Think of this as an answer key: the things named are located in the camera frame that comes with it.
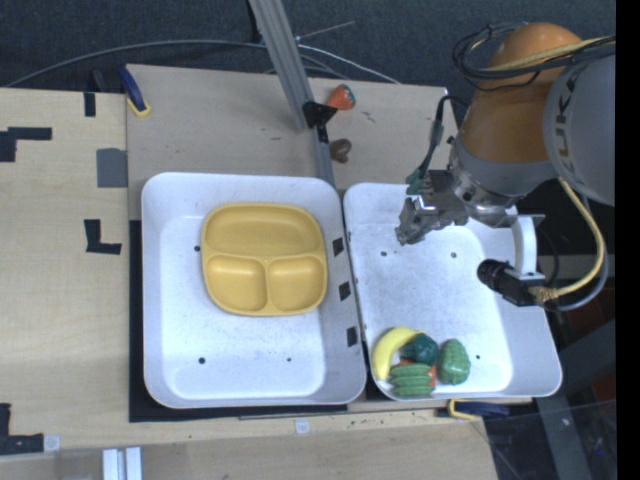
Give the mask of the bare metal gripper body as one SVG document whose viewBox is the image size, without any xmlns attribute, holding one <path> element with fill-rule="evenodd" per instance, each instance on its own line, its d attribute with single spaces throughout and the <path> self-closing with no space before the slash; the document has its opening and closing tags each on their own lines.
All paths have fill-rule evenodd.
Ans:
<svg viewBox="0 0 640 480">
<path fill-rule="evenodd" d="M 498 228 L 511 224 L 521 197 L 490 191 L 465 171 L 417 168 L 413 172 L 413 199 L 418 212 L 449 213 L 454 218 L 452 225 L 465 225 L 474 219 Z"/>
</svg>

